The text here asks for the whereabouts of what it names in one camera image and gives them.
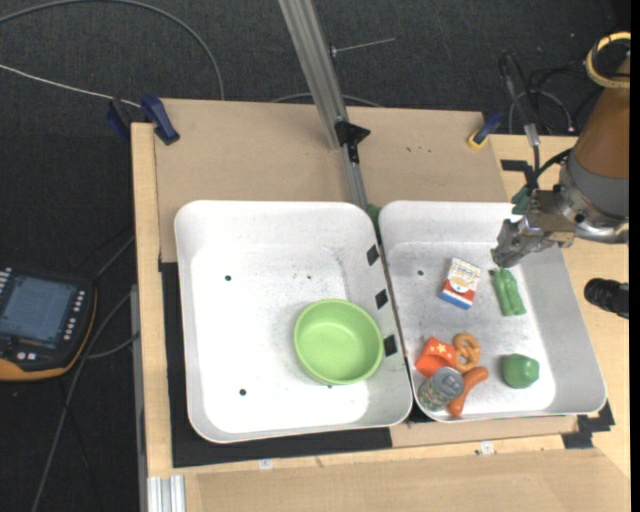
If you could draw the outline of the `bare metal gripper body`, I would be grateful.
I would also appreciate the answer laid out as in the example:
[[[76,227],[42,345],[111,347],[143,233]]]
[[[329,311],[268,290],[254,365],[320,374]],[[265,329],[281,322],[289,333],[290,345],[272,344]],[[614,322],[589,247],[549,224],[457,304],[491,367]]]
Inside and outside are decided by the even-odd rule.
[[[519,232],[539,239],[539,247],[568,247],[575,238],[609,244],[627,244],[628,219],[606,212],[577,189],[555,185],[534,190],[518,221]]]

